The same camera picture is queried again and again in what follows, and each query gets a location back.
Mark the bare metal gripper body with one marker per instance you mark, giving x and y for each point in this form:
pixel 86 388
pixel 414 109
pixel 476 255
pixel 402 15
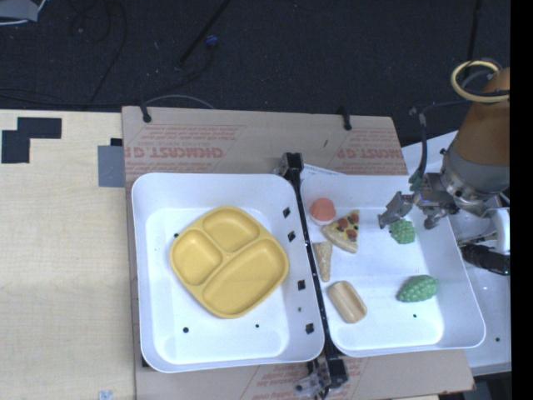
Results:
pixel 437 194

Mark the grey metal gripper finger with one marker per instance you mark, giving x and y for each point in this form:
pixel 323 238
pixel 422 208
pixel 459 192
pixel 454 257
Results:
pixel 395 211
pixel 432 222

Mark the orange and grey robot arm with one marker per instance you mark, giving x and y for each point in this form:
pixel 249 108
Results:
pixel 485 131

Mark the pizza slice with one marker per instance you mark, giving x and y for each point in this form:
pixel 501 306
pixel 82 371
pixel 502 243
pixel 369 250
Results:
pixel 343 231

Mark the pink and white cupcake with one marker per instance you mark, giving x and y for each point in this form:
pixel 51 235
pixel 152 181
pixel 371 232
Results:
pixel 322 210

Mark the white paper slip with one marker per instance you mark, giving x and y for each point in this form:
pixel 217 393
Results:
pixel 322 170

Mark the tan triangular chip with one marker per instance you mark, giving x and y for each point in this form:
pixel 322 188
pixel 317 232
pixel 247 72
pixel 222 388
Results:
pixel 323 256

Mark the thin black rod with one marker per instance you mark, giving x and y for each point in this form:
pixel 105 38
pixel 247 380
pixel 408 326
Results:
pixel 313 261

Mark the tan hot dog bun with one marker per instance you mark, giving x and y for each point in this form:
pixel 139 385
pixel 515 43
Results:
pixel 347 302

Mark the white plastic tray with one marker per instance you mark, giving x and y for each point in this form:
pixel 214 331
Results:
pixel 383 319
pixel 233 344

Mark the brown cardboard board red print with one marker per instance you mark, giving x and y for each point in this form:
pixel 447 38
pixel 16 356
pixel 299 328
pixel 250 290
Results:
pixel 250 140

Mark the yellow divided plate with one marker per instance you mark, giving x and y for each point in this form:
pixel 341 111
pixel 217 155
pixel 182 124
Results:
pixel 229 261

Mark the black cylinder on white bracket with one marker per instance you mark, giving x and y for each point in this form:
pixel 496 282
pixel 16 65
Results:
pixel 485 258

